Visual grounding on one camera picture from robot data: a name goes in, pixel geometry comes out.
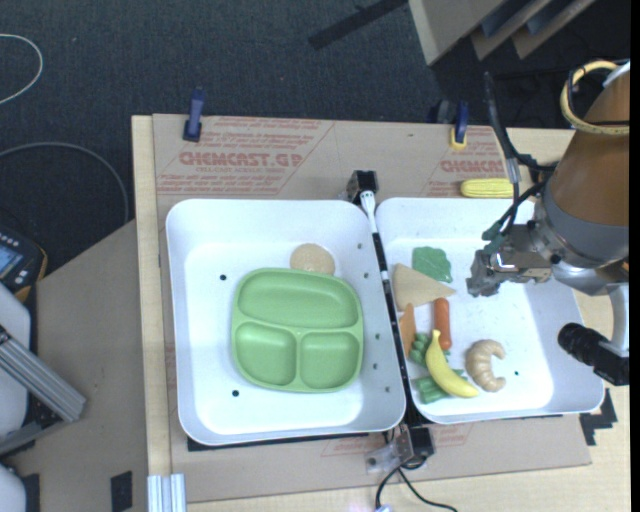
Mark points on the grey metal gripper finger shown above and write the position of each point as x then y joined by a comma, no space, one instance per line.
494,287
478,272

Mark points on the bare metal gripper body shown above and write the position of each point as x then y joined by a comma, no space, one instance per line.
526,252

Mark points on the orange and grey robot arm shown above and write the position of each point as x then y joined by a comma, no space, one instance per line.
592,170

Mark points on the green lettuce leaf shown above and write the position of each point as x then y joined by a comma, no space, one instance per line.
431,264

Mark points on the white plastic tray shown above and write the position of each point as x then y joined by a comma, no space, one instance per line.
530,325
210,320

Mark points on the orange sausage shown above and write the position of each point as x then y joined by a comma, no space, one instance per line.
443,322

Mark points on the tan triangular bread slice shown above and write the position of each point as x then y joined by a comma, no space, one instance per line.
415,289

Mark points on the yellow corn cob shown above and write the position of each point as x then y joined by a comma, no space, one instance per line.
486,188

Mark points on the tan croissant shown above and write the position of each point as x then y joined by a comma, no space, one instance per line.
482,367

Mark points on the orange carrot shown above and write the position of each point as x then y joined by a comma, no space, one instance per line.
408,330

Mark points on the thin black and white rod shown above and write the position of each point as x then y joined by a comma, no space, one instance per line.
384,270

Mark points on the yellow banana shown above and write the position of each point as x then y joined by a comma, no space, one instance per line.
440,367

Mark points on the green beans bunch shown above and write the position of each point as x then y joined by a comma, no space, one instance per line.
429,391

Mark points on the tan round biscuit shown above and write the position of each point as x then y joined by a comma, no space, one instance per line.
311,257

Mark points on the green divided plate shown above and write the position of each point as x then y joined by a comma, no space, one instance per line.
295,330

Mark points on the brown cardboard board red print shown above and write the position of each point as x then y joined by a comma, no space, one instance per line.
280,160

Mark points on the black cylinder on white bracket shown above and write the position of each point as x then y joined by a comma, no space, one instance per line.
592,350

